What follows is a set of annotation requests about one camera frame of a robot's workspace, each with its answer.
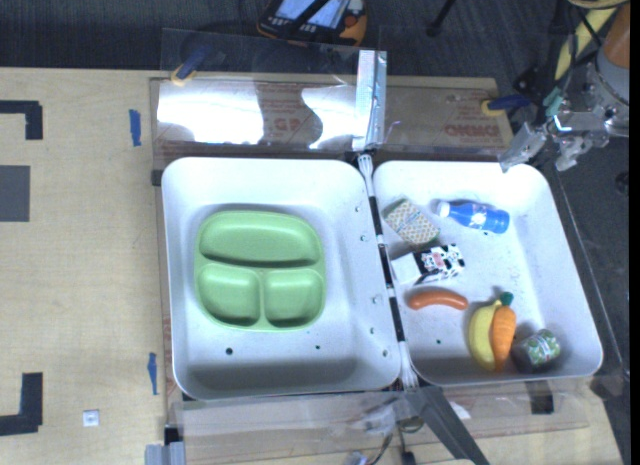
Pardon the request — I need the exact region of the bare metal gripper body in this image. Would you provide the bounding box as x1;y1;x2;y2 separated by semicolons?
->
542;60;631;143

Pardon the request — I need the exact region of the blue bottle white cap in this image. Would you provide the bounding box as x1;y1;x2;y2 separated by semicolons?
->
435;198;511;235

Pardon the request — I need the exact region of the white plastic tray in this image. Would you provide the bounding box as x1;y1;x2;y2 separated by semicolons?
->
371;159;605;388
160;154;403;401

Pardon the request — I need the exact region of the beige patterned carton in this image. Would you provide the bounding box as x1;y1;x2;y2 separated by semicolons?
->
381;197;442;247

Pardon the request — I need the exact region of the white cow print carton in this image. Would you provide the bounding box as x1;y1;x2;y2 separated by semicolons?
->
389;243;467;287

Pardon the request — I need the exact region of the orange sausage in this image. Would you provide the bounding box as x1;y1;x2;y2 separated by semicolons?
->
406;288;470;312

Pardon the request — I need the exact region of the thin black and white rod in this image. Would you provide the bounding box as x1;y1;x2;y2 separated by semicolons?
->
356;152;419;390

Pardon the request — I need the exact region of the orange carrot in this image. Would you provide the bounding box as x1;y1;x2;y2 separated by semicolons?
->
489;291;518;374

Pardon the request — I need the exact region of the yellow banana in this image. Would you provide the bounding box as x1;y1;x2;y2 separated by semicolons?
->
467;298;504;374

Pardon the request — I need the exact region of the green and grey can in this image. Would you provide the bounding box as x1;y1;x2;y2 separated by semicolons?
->
510;328;562;375

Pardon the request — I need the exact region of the green divided plate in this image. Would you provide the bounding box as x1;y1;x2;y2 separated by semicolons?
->
193;209;328;332

